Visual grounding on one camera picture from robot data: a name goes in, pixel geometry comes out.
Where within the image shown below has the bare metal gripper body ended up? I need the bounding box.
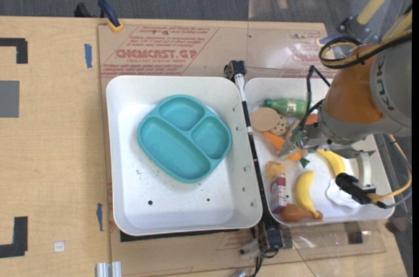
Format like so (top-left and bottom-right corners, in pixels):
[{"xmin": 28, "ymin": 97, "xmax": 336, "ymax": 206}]
[{"xmin": 297, "ymin": 122, "xmax": 332, "ymax": 152}]

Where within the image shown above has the orange carrot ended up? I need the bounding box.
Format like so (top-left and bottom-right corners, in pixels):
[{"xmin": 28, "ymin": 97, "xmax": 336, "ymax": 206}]
[{"xmin": 262, "ymin": 130, "xmax": 310, "ymax": 169}]

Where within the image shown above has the chocolate chip biscuit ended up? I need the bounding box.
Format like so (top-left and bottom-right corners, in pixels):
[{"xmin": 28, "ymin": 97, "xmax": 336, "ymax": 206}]
[{"xmin": 270, "ymin": 116, "xmax": 290, "ymax": 137}]

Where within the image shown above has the yellow-orange toy croissant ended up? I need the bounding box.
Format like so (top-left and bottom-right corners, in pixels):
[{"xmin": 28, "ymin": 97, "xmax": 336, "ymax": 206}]
[{"xmin": 264, "ymin": 160, "xmax": 287, "ymax": 181}]

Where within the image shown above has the yellow banana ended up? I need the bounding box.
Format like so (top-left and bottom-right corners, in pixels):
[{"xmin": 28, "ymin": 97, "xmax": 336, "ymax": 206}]
[
  {"xmin": 295, "ymin": 170, "xmax": 323, "ymax": 219},
  {"xmin": 315, "ymin": 148, "xmax": 346, "ymax": 178}
]

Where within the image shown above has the tan round flat bread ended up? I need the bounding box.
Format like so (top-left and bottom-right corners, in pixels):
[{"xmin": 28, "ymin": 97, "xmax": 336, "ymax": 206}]
[{"xmin": 249, "ymin": 107, "xmax": 281, "ymax": 133}]

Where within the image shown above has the thin black and white rod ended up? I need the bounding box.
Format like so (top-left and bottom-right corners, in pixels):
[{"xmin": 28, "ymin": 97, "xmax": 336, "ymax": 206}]
[{"xmin": 233, "ymin": 72, "xmax": 273, "ymax": 231}]

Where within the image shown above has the green plastic bottle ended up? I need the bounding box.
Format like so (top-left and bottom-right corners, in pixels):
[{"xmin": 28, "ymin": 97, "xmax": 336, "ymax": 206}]
[{"xmin": 263, "ymin": 98, "xmax": 309, "ymax": 117}]

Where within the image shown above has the pink and white carton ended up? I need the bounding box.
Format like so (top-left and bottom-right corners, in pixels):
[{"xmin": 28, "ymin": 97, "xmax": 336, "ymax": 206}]
[{"xmin": 269, "ymin": 173, "xmax": 289, "ymax": 215}]

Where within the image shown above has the white flat fried egg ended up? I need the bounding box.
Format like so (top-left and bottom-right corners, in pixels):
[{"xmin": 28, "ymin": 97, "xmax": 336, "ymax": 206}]
[{"xmin": 325, "ymin": 177, "xmax": 361, "ymax": 209}]

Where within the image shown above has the brown chicken drumstick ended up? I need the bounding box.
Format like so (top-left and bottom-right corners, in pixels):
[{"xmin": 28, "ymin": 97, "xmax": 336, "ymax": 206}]
[{"xmin": 279, "ymin": 203, "xmax": 323, "ymax": 223}]

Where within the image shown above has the white plastic tray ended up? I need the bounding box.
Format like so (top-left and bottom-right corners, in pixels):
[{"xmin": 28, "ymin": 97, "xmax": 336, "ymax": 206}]
[
  {"xmin": 244, "ymin": 77, "xmax": 396, "ymax": 226},
  {"xmin": 105, "ymin": 75, "xmax": 264, "ymax": 236}
]

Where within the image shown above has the blue divided plate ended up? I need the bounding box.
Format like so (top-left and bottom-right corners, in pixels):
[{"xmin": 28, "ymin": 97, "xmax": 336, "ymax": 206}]
[{"xmin": 137, "ymin": 94, "xmax": 233, "ymax": 185}]

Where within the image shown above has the brown cardboard board red print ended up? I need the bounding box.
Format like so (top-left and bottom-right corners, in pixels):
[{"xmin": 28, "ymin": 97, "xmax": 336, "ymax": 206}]
[{"xmin": 98, "ymin": 23, "xmax": 388, "ymax": 274}]

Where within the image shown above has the black cylinder on white bracket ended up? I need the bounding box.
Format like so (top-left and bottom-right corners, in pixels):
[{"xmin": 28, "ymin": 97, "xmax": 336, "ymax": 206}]
[{"xmin": 335, "ymin": 151, "xmax": 378, "ymax": 205}]

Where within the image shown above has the black block with thin wires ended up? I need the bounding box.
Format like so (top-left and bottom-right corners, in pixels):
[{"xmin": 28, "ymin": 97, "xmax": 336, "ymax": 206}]
[
  {"xmin": 264, "ymin": 227, "xmax": 284, "ymax": 250},
  {"xmin": 223, "ymin": 60, "xmax": 247, "ymax": 79}
]

